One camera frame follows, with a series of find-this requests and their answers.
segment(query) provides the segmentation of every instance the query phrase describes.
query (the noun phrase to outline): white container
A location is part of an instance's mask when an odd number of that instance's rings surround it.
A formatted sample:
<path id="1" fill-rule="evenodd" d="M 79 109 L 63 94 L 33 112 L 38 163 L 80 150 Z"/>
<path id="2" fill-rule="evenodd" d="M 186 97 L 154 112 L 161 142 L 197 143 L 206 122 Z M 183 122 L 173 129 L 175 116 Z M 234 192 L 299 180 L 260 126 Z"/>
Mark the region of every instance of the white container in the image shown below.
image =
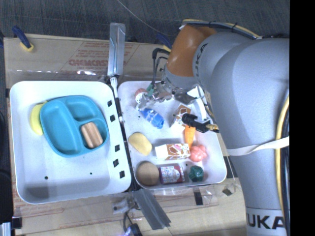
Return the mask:
<path id="1" fill-rule="evenodd" d="M 101 109 L 109 129 L 109 140 L 104 146 L 70 158 L 57 155 L 45 136 L 35 134 L 29 124 L 36 104 L 68 95 L 90 97 Z M 121 193 L 129 188 L 131 173 L 114 96 L 108 85 L 18 82 L 10 90 L 10 105 L 16 186 L 25 202 L 40 204 L 88 198 Z"/>
<path id="2" fill-rule="evenodd" d="M 152 152 L 145 156 L 138 152 L 132 145 L 128 145 L 132 167 L 136 172 L 138 165 L 143 161 L 149 161 L 154 165 L 167 166 L 178 164 L 183 167 L 185 181 L 174 184 L 161 184 L 158 183 L 155 186 L 144 186 L 138 182 L 140 186 L 146 189 L 166 189 L 166 188 L 178 188 L 178 187 L 191 187 L 198 185 L 208 185 L 222 182 L 226 178 L 226 165 L 224 162 L 223 154 L 219 144 L 218 136 L 216 133 L 208 131 L 206 133 L 200 133 L 196 131 L 195 144 L 202 144 L 207 149 L 208 157 L 203 161 L 194 163 L 190 159 L 180 160 L 161 160 L 157 158 L 155 147 L 164 144 L 184 143 L 184 134 L 182 130 L 178 128 L 170 128 L 170 124 L 174 119 L 174 112 L 180 105 L 176 100 L 164 101 L 162 103 L 156 103 L 150 107 L 157 111 L 164 118 L 164 125 L 162 129 L 157 129 L 151 123 L 146 121 L 139 111 L 135 109 L 137 103 L 134 98 L 135 92 L 140 89 L 146 89 L 150 82 L 124 82 L 118 87 L 118 95 L 120 98 L 121 109 L 123 112 L 124 126 L 126 130 L 127 138 L 134 132 L 140 132 L 144 134 L 153 145 Z M 194 105 L 191 106 L 191 113 L 196 113 Z M 188 173 L 193 165 L 197 165 L 204 170 L 204 179 L 202 182 L 192 182 Z"/>

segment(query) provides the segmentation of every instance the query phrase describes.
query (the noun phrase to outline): black square hole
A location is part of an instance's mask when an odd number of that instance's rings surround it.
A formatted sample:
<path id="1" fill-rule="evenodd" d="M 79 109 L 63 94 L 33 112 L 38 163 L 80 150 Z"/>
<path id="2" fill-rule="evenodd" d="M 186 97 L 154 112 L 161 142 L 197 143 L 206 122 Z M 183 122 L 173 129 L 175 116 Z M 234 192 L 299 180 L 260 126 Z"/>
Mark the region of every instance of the black square hole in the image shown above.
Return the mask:
<path id="1" fill-rule="evenodd" d="M 115 120 L 115 116 L 114 115 L 110 116 L 109 118 L 110 118 L 111 122 L 113 122 Z"/>
<path id="2" fill-rule="evenodd" d="M 120 178 L 123 178 L 124 176 L 125 176 L 125 172 L 124 172 L 124 171 L 120 171 L 120 172 L 119 172 L 119 177 L 120 177 Z"/>
<path id="3" fill-rule="evenodd" d="M 113 164 L 114 164 L 114 168 L 115 168 L 117 165 L 119 165 L 118 159 L 116 159 L 116 160 L 113 162 Z"/>

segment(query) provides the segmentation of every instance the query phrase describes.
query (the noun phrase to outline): small carton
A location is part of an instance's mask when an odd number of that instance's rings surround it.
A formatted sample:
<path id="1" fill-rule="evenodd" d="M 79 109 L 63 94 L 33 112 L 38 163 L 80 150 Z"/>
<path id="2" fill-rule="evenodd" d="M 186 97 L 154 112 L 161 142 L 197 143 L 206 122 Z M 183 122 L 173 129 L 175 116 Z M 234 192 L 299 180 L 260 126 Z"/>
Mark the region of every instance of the small carton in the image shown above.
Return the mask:
<path id="1" fill-rule="evenodd" d="M 178 160 L 190 157 L 188 144 L 164 144 L 155 147 L 157 158 L 162 160 Z"/>
<path id="2" fill-rule="evenodd" d="M 185 106 L 183 104 L 179 105 L 179 107 L 176 109 L 174 113 L 174 119 L 171 123 L 171 127 L 176 127 L 180 131 L 184 131 L 186 125 L 182 121 L 182 116 L 186 113 L 190 114 L 191 109 L 188 106 Z"/>
<path id="3" fill-rule="evenodd" d="M 163 166 L 158 169 L 161 184 L 185 181 L 183 167 L 179 165 Z"/>

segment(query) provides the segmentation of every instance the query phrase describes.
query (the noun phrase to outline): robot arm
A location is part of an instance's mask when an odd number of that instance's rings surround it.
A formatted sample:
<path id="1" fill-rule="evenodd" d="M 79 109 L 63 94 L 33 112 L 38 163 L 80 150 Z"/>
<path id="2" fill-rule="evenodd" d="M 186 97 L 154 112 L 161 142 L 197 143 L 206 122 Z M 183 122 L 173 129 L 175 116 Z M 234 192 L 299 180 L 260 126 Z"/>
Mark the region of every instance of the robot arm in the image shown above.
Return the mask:
<path id="1" fill-rule="evenodd" d="M 289 39 L 227 27 L 234 32 L 185 25 L 154 93 L 163 95 L 159 101 L 174 97 L 189 104 L 187 92 L 202 87 L 211 96 L 226 148 L 240 151 L 279 139 L 279 116 L 289 95 Z M 153 102 L 147 97 L 140 108 Z M 275 149 L 230 158 L 244 193 L 248 235 L 290 235 L 289 207 L 284 211 L 278 195 Z"/>

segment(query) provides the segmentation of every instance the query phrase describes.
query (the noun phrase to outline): robotic hand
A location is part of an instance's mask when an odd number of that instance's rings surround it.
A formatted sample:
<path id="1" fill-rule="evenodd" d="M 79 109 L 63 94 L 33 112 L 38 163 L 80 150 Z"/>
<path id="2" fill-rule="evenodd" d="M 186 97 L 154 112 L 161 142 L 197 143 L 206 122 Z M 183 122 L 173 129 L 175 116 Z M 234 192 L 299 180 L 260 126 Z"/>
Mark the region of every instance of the robotic hand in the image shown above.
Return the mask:
<path id="1" fill-rule="evenodd" d="M 162 72 L 138 107 L 171 97 L 190 104 L 197 86 L 208 92 L 244 193 L 248 235 L 289 236 L 289 39 L 183 21 Z"/>

